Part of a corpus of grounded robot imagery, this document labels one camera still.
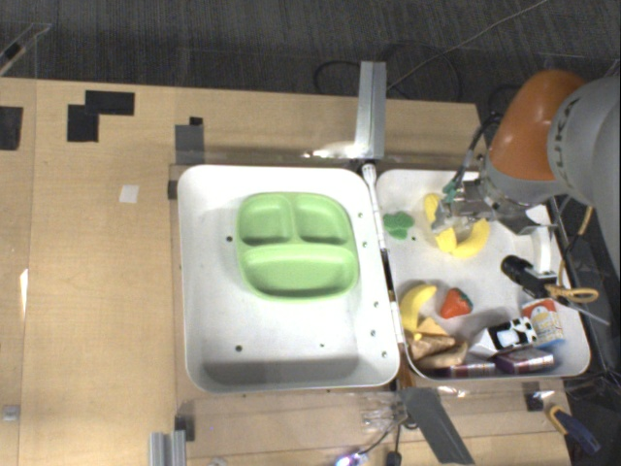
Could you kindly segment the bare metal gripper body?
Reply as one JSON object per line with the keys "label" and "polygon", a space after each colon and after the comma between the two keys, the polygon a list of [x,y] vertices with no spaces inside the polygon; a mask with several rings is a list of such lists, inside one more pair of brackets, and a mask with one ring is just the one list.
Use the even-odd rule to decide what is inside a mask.
{"label": "bare metal gripper body", "polygon": [[515,235],[531,234],[539,227],[539,223],[528,217],[530,209],[530,204],[510,200],[485,179],[463,182],[452,201],[453,216],[470,221],[498,221]]}

